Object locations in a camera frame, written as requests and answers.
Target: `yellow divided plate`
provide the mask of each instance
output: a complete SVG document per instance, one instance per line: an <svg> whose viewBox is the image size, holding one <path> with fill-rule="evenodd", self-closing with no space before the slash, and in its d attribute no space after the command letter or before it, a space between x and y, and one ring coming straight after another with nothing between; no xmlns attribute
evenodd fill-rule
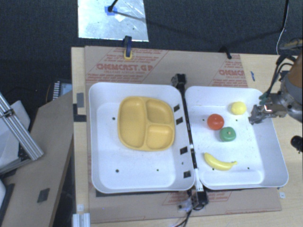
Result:
<svg viewBox="0 0 303 227"><path fill-rule="evenodd" d="M158 99L127 97L119 107L118 134L121 142L131 149L165 150L175 139L172 109Z"/></svg>

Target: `red tomato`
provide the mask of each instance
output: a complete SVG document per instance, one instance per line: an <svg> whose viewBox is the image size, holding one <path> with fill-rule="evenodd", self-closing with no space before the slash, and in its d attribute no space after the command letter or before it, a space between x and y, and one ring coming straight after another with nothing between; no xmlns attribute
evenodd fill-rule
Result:
<svg viewBox="0 0 303 227"><path fill-rule="evenodd" d="M224 125L224 119L219 114L212 114L207 119L207 124L212 130L219 130Z"/></svg>

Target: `yellow ball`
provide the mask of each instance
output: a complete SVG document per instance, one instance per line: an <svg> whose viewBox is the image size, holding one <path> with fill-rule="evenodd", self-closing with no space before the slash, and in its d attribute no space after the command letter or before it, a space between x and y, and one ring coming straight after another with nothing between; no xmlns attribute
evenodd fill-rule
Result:
<svg viewBox="0 0 303 227"><path fill-rule="evenodd" d="M232 104L232 113L235 115L244 114L246 109L246 105L243 102L235 102Z"/></svg>

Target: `yellow banana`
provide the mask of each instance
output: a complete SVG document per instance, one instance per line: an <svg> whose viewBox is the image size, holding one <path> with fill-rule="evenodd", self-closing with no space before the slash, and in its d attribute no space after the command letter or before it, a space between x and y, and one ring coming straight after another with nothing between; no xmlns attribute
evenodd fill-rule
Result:
<svg viewBox="0 0 303 227"><path fill-rule="evenodd" d="M211 154L209 153L204 153L204 159L210 165L212 168L220 171L227 171L231 169L233 165L236 165L238 162L223 162L219 161L218 159L214 158Z"/></svg>

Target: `white cable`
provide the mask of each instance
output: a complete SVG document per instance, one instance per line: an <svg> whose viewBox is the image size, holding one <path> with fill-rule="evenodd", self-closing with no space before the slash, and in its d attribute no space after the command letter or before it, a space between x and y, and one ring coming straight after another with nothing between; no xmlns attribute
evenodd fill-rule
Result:
<svg viewBox="0 0 303 227"><path fill-rule="evenodd" d="M284 30L285 30L285 26L286 26L286 22L287 22L287 17L288 17L288 8L289 8L289 6L287 6L286 18L285 18L285 25L284 25L284 27L283 27L283 29L282 29L281 33L280 33L280 36L279 36L278 42L277 42L277 44L276 44L276 54L277 54L277 55L279 55L279 52L278 52L278 45L279 45L279 42L280 42L281 36L282 36L282 34L283 34Z"/></svg>

